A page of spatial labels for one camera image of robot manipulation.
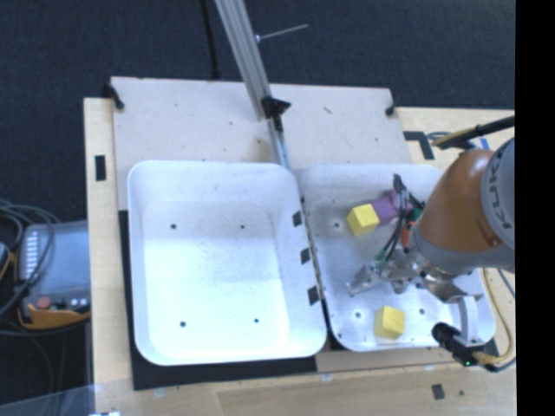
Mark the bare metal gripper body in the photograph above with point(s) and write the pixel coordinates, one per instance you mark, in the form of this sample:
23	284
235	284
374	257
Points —
405	268

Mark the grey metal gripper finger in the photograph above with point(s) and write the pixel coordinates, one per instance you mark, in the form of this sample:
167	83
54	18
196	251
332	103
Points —
361	281
400	286

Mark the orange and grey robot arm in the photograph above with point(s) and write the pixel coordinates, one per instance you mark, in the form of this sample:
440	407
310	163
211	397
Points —
455	206

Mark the white plastic tray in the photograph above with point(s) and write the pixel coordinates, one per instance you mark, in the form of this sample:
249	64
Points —
347	271
217	275

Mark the yellow cube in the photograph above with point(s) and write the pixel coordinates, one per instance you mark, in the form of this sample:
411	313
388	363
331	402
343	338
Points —
363	219
389	322

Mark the purple cube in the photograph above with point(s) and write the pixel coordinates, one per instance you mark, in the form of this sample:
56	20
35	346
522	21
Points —
385	206

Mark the thin black and white rod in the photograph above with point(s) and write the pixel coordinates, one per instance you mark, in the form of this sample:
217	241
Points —
282	147

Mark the pale wood board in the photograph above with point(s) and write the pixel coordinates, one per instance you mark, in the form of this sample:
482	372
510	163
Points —
208	124

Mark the black cylinder on white bracket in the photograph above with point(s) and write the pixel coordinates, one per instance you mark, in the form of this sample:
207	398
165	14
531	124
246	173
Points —
469	319

